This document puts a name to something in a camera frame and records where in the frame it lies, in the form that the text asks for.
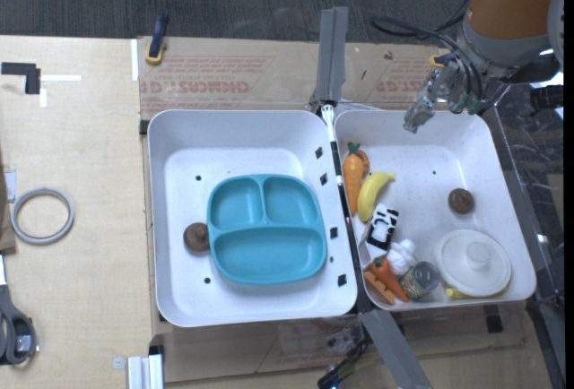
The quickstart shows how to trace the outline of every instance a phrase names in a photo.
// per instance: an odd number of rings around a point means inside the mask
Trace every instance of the blue divided plate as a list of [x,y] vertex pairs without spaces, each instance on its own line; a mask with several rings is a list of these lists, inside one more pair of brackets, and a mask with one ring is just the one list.
[[280,284],[315,274],[326,234],[313,192],[301,180],[256,174],[223,180],[209,196],[207,227],[220,272],[244,284]]

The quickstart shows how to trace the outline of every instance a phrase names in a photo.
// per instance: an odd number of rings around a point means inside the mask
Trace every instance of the toy carrot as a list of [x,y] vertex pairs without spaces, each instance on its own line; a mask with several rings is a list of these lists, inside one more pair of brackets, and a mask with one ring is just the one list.
[[365,281],[372,285],[378,292],[382,295],[383,301],[388,303],[389,305],[395,304],[395,294],[390,291],[385,284],[377,279],[377,277],[371,272],[366,271],[362,274],[365,278]]
[[370,171],[370,161],[369,161],[369,157],[367,156],[367,153],[365,153],[364,150],[357,150],[355,152],[355,155],[357,155],[359,158],[361,158],[362,161],[362,177],[365,178],[367,176],[367,174],[369,174]]
[[386,258],[376,257],[373,263],[370,264],[370,270],[372,271],[377,279],[387,286],[387,289],[392,291],[396,297],[402,299],[403,301],[408,301],[409,298],[404,293],[401,284],[399,284],[395,275],[391,271],[391,265]]
[[359,192],[361,190],[363,163],[357,155],[359,150],[358,143],[349,142],[349,154],[343,161],[343,181],[344,189],[349,201],[349,210],[351,215],[357,212],[357,202],[359,201]]

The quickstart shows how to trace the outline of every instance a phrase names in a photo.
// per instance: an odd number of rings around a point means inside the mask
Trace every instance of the banana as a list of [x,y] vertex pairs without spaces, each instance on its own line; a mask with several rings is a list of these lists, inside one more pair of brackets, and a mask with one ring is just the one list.
[[372,217],[378,193],[390,180],[395,180],[395,174],[392,172],[373,172],[365,178],[357,202],[357,212],[362,222],[366,223]]

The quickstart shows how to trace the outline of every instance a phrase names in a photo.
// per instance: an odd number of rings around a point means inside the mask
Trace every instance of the black cable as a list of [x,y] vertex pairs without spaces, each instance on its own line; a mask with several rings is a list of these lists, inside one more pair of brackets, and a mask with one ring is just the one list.
[[369,348],[370,340],[366,337],[360,340],[354,348],[349,350],[343,359],[335,368],[329,371],[326,375],[321,377],[317,381],[317,386],[319,389],[330,389],[332,387],[337,387],[341,381],[348,377],[352,371],[345,374],[345,369],[348,369],[350,365],[356,362],[360,356],[362,356]]
[[[431,30],[433,32],[440,32],[444,29],[447,29],[451,26],[454,26],[455,24],[459,23],[462,21],[462,19],[465,17],[465,12],[459,13],[460,10],[462,10],[465,5],[469,2],[470,0],[464,0],[460,6],[458,6],[458,8],[451,14],[450,18],[448,18],[446,21],[444,21],[442,24],[432,28]],[[430,36],[423,36],[423,35],[417,35],[415,33],[412,32],[399,32],[396,30],[388,30],[388,29],[384,29],[381,28],[380,26],[378,27],[378,30],[380,30],[381,32],[386,33],[387,35],[391,35],[394,37],[406,37],[406,38],[417,38],[418,40],[426,40],[428,39]]]
[[[398,20],[396,18],[389,18],[388,16],[380,16],[370,20],[370,25],[384,33],[389,33],[389,30],[386,28],[381,27],[378,22],[385,22],[388,24],[392,24],[394,26],[400,27],[405,30],[409,30],[410,37],[415,37],[417,39],[428,39],[430,37],[434,37],[439,39],[444,45],[447,46],[448,49],[452,53],[455,53],[457,56],[460,57],[461,61],[463,62],[463,67],[465,69],[465,76],[466,76],[466,91],[470,94],[472,90],[472,79],[470,75],[474,77],[476,80],[476,97],[478,99],[483,98],[483,85],[481,83],[481,77],[476,69],[474,63],[470,60],[470,58],[466,55],[466,53],[458,46],[458,44],[451,38],[446,35],[439,34],[435,30],[428,30],[423,27],[417,26],[415,24],[411,24],[410,22]],[[403,34],[404,32],[396,32],[390,31],[389,35],[396,35],[396,34]]]

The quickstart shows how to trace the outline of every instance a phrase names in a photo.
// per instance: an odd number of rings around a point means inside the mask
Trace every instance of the pot lid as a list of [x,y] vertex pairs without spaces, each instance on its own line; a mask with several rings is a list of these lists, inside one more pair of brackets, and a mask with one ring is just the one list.
[[490,236],[457,229],[437,244],[436,262],[443,280],[470,297],[489,297],[510,281],[510,260]]

